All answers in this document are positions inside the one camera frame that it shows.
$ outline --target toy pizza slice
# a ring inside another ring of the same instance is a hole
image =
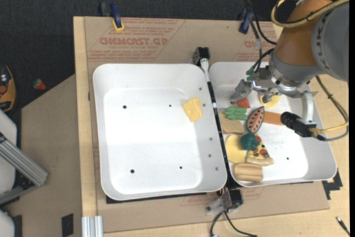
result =
[[[245,162],[258,164],[260,166],[272,165],[273,159],[270,157],[261,138],[256,135],[255,139],[259,142],[259,145],[256,149],[247,151]]]

